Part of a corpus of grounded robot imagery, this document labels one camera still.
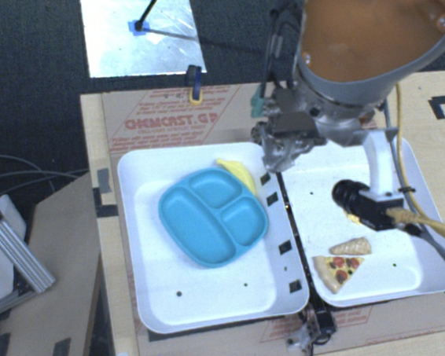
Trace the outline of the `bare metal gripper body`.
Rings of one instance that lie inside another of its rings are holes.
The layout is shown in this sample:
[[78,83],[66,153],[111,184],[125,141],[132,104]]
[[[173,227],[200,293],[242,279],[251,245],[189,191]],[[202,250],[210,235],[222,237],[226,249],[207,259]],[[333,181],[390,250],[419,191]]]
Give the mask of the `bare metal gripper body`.
[[359,118],[370,111],[365,90],[365,80],[277,89],[264,108],[266,128],[283,148],[290,133],[312,134],[315,145],[357,145]]

